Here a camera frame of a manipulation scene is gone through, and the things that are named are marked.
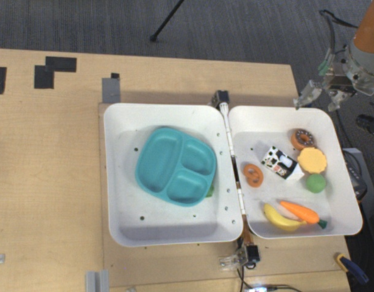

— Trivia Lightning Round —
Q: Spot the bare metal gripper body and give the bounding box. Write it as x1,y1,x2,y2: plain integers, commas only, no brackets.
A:
323,60,374,99

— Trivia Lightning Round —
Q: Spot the brown sprinkled doughnut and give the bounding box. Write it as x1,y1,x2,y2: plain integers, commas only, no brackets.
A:
290,128,316,151

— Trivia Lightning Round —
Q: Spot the yellow round biscuit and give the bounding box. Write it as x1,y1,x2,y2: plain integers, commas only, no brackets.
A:
297,147,328,175

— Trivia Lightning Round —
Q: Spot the black and white carton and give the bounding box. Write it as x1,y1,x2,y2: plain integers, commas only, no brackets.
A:
260,145,305,181

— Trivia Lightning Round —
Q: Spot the green ball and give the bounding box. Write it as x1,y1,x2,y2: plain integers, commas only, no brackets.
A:
306,173,327,194

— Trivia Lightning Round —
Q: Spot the thin black and white rod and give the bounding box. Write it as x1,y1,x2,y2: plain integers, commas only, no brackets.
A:
219,102,255,246

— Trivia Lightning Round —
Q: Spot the orange pretzel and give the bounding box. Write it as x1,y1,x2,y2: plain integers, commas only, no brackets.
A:
242,163,264,189

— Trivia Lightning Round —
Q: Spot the white plastic tray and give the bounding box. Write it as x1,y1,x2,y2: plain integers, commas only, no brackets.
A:
227,105,364,240
103,102,244,248

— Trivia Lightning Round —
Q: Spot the orange carrot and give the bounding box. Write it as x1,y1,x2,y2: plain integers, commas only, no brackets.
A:
279,200,328,229

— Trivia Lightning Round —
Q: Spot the pink sausage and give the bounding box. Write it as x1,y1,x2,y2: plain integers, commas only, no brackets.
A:
273,205,299,220

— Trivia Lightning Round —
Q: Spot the yellow banana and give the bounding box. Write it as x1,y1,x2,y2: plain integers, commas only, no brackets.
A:
263,203,308,232

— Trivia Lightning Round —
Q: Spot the teal divided plate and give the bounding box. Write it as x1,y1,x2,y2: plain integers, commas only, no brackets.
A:
134,127,219,208

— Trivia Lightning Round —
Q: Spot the black cylinder on white bracket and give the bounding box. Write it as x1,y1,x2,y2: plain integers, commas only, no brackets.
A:
356,113,374,135

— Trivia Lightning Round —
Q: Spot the black block with thin wires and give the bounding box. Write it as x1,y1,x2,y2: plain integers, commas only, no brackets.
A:
215,90,230,105
245,245,262,269

